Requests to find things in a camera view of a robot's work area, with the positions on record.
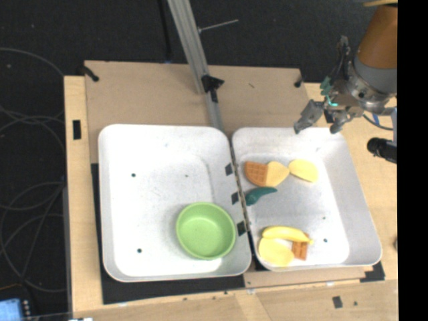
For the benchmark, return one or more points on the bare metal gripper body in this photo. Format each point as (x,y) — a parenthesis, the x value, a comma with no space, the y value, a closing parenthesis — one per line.
(364,95)

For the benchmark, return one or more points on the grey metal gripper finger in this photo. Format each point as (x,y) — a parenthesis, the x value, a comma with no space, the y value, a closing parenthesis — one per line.
(309,115)
(339,121)

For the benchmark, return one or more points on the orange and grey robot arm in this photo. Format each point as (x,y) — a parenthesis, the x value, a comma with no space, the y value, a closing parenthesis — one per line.
(379,38)

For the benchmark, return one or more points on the yellow oval toy slice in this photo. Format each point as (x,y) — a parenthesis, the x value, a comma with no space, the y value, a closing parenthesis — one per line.
(303,170)
(275,253)

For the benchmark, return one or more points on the yellow heart-shaped toy slice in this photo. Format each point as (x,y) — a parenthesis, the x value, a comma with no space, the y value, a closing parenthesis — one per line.
(277,173)

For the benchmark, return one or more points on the brown toy waffle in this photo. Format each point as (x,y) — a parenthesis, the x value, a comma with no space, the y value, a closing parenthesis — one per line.
(255,173)

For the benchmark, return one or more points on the white plastic tray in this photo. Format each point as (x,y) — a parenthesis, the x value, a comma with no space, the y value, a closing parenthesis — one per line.
(311,209)
(150,199)

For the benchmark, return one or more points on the teal toy pepper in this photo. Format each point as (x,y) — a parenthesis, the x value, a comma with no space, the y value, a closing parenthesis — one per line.
(255,196)

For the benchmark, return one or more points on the thin black and white rod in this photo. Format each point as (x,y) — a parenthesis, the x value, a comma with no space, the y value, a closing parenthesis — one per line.
(241,192)

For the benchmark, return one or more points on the yellow banana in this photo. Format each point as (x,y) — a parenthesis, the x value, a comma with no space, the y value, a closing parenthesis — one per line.
(284,233)

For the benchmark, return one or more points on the brown toy chocolate bar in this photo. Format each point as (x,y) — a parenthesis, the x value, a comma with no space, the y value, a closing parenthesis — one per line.
(300,251)

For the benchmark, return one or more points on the green bowl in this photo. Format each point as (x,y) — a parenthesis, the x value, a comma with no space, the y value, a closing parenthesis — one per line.
(205,231)

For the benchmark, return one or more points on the brown cardboard board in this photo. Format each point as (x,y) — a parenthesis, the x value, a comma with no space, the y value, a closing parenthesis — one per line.
(147,95)

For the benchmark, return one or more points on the black cylinder on white bracket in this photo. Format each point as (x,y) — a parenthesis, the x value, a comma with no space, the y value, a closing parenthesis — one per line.
(381,149)

